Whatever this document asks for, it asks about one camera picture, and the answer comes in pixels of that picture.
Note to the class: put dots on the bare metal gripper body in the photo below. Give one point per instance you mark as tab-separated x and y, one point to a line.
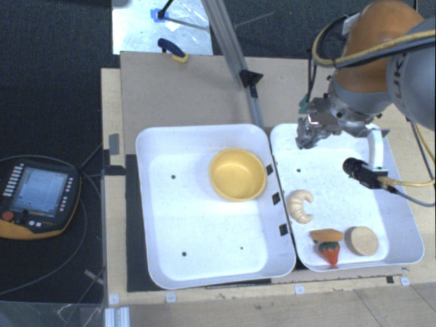
327	118

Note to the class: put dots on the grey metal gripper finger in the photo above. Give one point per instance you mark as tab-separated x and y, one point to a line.
301	135
318	136

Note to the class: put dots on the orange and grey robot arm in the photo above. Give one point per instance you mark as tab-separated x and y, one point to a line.
378	43

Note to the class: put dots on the white plastic tray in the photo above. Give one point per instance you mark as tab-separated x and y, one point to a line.
204	230
337	196

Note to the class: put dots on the cream toy croissant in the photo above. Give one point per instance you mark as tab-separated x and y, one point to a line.
296	206

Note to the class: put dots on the yellow bowl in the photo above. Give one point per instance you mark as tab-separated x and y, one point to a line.
237	175

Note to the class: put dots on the orange toy bread slice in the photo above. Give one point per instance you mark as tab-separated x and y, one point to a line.
326	235

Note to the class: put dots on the round beige biscuit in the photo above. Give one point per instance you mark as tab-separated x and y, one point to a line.
362	241

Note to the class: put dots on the red toy strawberry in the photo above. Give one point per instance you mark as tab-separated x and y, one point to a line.
331	253

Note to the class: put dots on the brown cardboard board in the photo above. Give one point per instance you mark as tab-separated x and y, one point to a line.
190	90

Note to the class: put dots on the black cylinder on white bracket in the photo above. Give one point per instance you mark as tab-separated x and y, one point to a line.
361	174

